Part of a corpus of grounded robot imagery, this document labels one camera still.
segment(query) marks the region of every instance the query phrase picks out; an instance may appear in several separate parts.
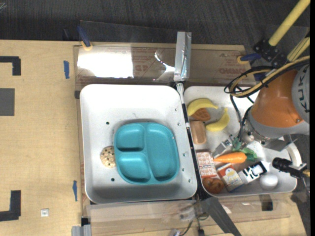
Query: blue tray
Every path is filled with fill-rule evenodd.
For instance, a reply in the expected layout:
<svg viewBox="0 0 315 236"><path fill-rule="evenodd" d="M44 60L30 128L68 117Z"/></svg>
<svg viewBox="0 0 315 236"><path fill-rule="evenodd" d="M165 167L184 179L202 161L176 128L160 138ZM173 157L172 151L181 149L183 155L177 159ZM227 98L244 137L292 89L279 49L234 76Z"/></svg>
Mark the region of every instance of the blue tray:
<svg viewBox="0 0 315 236"><path fill-rule="evenodd" d="M152 122L123 125L115 134L114 149L118 172L129 183L166 183L178 173L175 138L164 125Z"/></svg>

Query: wooden surface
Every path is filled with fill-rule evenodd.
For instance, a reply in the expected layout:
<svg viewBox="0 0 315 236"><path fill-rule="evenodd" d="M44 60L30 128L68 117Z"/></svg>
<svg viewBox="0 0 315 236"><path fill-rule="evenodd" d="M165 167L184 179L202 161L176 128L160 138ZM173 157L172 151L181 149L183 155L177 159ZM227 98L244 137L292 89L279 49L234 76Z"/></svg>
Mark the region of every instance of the wooden surface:
<svg viewBox="0 0 315 236"><path fill-rule="evenodd" d="M80 224L81 181L74 99L73 46L77 42L0 41L0 56L19 56L22 75L0 63L0 88L15 88L15 116L0 117L0 211L9 208L11 190L21 190L19 220L0 222L0 235L71 235ZM70 64L70 78L63 61ZM72 190L77 181L78 201ZM305 235L294 203L290 217L237 223L243 235ZM49 209L49 217L40 210ZM136 234L167 235L169 231ZM218 226L206 235L222 235ZM192 228L187 235L197 235Z"/></svg>

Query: cookie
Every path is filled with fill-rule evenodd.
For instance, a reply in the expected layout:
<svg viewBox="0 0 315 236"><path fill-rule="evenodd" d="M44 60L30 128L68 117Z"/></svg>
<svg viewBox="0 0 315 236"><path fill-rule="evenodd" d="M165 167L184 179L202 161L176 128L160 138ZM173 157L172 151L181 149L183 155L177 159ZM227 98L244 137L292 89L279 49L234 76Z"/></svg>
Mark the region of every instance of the cookie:
<svg viewBox="0 0 315 236"><path fill-rule="evenodd" d="M206 110L206 108L200 108L198 109L193 115L193 118L195 118L196 120L200 120L200 121L208 121L210 120L210 115L208 113L208 111Z"/></svg>
<svg viewBox="0 0 315 236"><path fill-rule="evenodd" d="M105 167L107 168L115 167L116 161L114 147L113 146L105 147L100 154L100 159Z"/></svg>

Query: yellow banana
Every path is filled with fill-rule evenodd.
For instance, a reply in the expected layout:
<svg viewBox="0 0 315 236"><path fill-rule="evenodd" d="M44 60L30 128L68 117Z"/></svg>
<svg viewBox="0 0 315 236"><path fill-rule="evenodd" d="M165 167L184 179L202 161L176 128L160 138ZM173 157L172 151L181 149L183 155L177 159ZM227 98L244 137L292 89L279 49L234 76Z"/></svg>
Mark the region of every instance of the yellow banana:
<svg viewBox="0 0 315 236"><path fill-rule="evenodd" d="M212 132L221 131L226 128L229 122L230 122L230 116L227 113L227 108L225 108L224 114L222 115L220 120L214 123L207 124L206 129Z"/></svg>
<svg viewBox="0 0 315 236"><path fill-rule="evenodd" d="M201 98L192 101L187 107L188 116L192 116L198 109L201 108L215 108L218 109L218 106L214 105L211 100L207 98Z"/></svg>

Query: orange carrot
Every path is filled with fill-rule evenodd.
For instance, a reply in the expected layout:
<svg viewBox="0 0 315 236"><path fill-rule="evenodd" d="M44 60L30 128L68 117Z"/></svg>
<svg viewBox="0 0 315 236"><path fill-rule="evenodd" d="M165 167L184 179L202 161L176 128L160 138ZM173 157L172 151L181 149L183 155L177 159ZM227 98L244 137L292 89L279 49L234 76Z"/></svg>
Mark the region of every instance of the orange carrot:
<svg viewBox="0 0 315 236"><path fill-rule="evenodd" d="M247 156L243 152L234 152L214 158L215 162L221 163L244 163Z"/></svg>

